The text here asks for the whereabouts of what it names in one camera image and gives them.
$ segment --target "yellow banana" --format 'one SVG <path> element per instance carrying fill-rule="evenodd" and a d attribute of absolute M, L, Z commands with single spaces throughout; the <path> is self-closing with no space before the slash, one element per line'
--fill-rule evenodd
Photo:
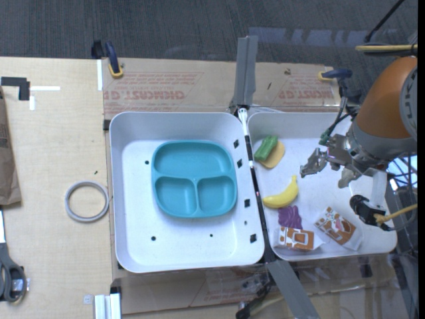
<path fill-rule="evenodd" d="M 298 195 L 297 175 L 281 193 L 263 198 L 263 204 L 269 208 L 282 208 L 289 205 Z"/>

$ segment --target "scissors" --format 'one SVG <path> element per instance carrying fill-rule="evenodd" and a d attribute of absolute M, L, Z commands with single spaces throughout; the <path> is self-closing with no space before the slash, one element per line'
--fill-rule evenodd
<path fill-rule="evenodd" d="M 27 291 L 27 278 L 22 267 L 12 261 L 7 250 L 3 211 L 0 209 L 0 298 L 16 302 Z"/>

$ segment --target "toy bread slice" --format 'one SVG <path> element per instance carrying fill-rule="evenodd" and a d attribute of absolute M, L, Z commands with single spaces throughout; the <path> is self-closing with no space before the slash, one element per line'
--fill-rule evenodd
<path fill-rule="evenodd" d="M 264 161 L 259 161 L 265 167 L 271 169 L 276 167 L 279 161 L 285 154 L 285 146 L 281 141 L 275 145 L 272 151 L 269 153 L 268 157 Z"/>

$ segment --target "food box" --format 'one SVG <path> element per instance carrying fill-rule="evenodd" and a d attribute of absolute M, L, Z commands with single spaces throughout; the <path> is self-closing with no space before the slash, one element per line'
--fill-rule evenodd
<path fill-rule="evenodd" d="M 361 244 L 361 230 L 330 207 L 325 209 L 314 225 L 338 245 L 356 251 Z"/>
<path fill-rule="evenodd" d="M 314 232 L 303 229 L 280 227 L 274 247 L 311 251 L 314 248 Z"/>

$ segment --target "white tray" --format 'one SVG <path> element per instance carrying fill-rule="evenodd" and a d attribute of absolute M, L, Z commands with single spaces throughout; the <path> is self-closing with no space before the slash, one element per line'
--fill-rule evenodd
<path fill-rule="evenodd" d="M 289 184 L 291 176 L 297 175 L 299 194 L 292 205 L 297 205 L 302 218 L 302 226 L 313 231 L 317 239 L 324 241 L 313 251 L 308 253 L 275 248 L 274 252 L 281 259 L 288 261 L 305 261 L 313 259 L 326 259 L 349 255 L 367 255 L 387 253 L 395 248 L 397 236 L 394 231 L 386 232 L 378 227 L 364 224 L 350 208 L 349 200 L 352 195 L 361 194 L 370 197 L 372 192 L 372 178 L 360 177 L 352 181 L 349 187 L 338 188 L 341 178 L 341 169 L 333 171 L 328 165 L 323 171 L 315 175 L 299 176 L 299 168 L 307 163 L 313 150 L 325 147 L 318 144 L 320 134 L 335 120 L 335 113 L 257 113 L 248 120 L 248 130 L 255 152 L 262 140 L 267 135 L 277 135 L 285 145 L 286 153 L 279 164 L 273 169 L 267 169 L 256 163 L 256 175 L 262 197 L 277 194 Z M 334 133 L 345 134 L 350 126 L 350 121 L 344 121 L 337 126 Z M 363 240 L 357 251 L 342 247 L 335 241 L 328 239 L 311 220 L 326 207 L 332 207 L 352 224 L 358 226 L 363 232 Z M 383 199 L 385 210 L 388 206 Z M 264 207 L 266 222 L 271 243 L 274 233 L 279 228 L 278 211 Z"/>
<path fill-rule="evenodd" d="M 231 211 L 218 217 L 181 219 L 160 210 L 153 196 L 151 159 L 158 146 L 171 140 L 210 140 L 227 149 L 238 185 Z M 262 228 L 244 133 L 236 117 L 226 113 L 124 112 L 110 124 L 110 141 L 116 256 L 126 270 L 240 266 L 261 259 Z"/>

